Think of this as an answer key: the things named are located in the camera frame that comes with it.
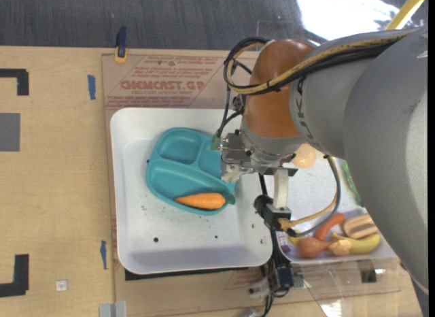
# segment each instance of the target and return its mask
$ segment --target yellow pole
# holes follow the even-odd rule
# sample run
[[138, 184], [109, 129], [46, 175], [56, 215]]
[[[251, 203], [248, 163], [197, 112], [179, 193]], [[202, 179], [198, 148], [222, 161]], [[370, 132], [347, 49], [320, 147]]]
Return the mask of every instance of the yellow pole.
[[406, 0], [398, 14], [387, 25], [387, 30], [401, 29], [409, 21], [409, 18], [417, 11], [425, 0]]

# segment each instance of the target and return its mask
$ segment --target toy carrot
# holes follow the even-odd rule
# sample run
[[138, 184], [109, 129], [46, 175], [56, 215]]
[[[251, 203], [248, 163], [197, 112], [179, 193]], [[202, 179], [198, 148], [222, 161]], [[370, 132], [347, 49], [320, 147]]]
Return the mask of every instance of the toy carrot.
[[203, 210], [218, 210], [225, 204], [225, 197], [219, 193], [201, 193], [176, 197], [176, 202]]
[[337, 224], [341, 224], [346, 220], [346, 217], [343, 213], [335, 213], [325, 224], [323, 224], [320, 228], [316, 230], [314, 233], [314, 237], [324, 241], [326, 236], [328, 235], [329, 230]]

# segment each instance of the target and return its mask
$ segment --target wooden table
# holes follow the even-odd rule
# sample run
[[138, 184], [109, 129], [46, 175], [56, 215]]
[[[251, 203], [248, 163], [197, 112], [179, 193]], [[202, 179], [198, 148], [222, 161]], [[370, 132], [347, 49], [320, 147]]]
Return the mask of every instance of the wooden table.
[[[13, 283], [16, 255], [29, 256], [28, 290], [1, 297], [0, 316], [98, 316], [100, 303], [117, 300], [101, 66], [101, 55], [112, 52], [0, 47], [0, 68], [29, 73], [29, 95], [17, 95], [16, 79], [0, 78], [0, 113], [20, 114], [19, 151], [0, 152], [0, 282]], [[95, 78], [95, 99], [88, 76]], [[398, 292], [331, 299], [323, 307], [277, 303], [269, 316], [325, 316], [328, 308], [341, 308], [343, 316], [420, 316], [409, 276], [399, 270]], [[176, 299], [167, 298], [176, 309]], [[244, 310], [185, 316], [238, 316]]]

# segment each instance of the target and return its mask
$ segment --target blue and orange clamp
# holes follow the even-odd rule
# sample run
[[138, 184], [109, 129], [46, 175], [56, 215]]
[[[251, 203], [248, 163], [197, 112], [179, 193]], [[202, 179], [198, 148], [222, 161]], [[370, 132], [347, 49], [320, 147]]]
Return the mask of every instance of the blue and orange clamp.
[[116, 35], [115, 61], [118, 63], [125, 63], [127, 60], [126, 38], [127, 28], [122, 26]]

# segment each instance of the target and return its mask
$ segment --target gray floor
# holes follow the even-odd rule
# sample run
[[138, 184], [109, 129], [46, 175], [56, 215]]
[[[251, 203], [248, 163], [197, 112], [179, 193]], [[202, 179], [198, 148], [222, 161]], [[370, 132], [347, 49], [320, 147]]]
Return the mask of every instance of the gray floor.
[[[254, 35], [322, 43], [384, 29], [405, 1], [0, 0], [0, 45], [111, 48], [121, 26], [129, 48], [229, 50]], [[426, 0], [405, 28], [427, 24], [428, 11]]]

